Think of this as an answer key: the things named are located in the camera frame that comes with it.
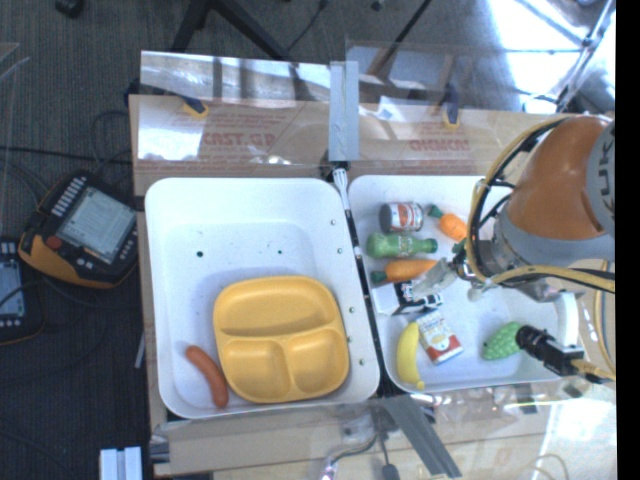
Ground small red and white can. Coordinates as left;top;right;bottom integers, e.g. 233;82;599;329
378;201;426;235

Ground green grapes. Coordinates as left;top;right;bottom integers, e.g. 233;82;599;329
481;320;524;362

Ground black cylinder on white bracket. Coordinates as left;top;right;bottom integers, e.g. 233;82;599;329
514;290;587;377

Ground long orange carrot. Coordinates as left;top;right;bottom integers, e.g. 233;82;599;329
370;258;440;286

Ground orange sausage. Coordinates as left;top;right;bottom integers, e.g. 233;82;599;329
184;344;231;410

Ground yellow divided plate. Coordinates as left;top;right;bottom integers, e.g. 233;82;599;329
212;274;351;405

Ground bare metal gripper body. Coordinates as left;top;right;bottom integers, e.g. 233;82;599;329
450;237;502;285

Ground yellow banana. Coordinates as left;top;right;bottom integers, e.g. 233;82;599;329
395;321;427;391

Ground white plastic tray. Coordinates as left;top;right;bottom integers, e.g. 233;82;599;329
347;173;587;396
143;176;382;421

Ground brown cardboard board red print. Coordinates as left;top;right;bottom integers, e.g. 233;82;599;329
128;92;617;477

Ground green bottle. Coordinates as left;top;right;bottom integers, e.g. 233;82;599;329
365;231;440;261

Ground short orange carrot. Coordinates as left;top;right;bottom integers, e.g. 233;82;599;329
426;204;469;243

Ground red and white carton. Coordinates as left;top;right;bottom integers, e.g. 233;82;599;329
415;309;465;367

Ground black and white carton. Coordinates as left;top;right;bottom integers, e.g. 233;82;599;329
371;279;444;317

